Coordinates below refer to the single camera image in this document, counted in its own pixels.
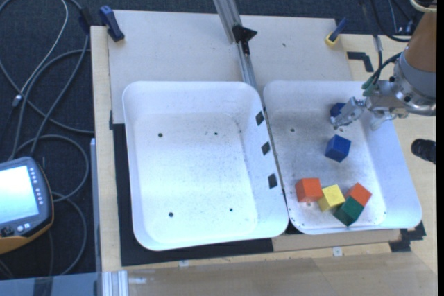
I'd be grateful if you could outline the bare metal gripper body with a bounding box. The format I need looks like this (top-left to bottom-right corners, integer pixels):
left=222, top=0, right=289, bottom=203
left=366, top=79, right=437, bottom=117

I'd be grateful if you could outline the blue cube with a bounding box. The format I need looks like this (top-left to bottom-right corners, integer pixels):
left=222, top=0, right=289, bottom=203
left=324, top=134, right=352, bottom=164
left=329, top=102, right=347, bottom=119

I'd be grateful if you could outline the white plastic tray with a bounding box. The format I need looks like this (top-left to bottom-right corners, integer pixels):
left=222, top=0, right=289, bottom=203
left=262, top=80, right=423, bottom=236
left=121, top=80, right=290, bottom=252

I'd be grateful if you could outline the orange cube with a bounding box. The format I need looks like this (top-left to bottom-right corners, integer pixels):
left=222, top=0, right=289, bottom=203
left=295, top=177, right=324, bottom=204
left=344, top=182, right=373, bottom=207

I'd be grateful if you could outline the yellow cube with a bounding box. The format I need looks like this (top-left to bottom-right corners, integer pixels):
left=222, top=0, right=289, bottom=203
left=317, top=184, right=346, bottom=213

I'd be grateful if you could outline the green cube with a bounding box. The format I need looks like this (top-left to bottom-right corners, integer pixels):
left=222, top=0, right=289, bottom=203
left=332, top=196, right=365, bottom=227

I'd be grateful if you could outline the pale wood board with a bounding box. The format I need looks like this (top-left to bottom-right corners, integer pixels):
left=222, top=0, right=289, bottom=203
left=107, top=9, right=403, bottom=253

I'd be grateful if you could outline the black cylinder on white bracket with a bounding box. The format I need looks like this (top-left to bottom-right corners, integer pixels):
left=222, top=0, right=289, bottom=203
left=410, top=138, right=437, bottom=165

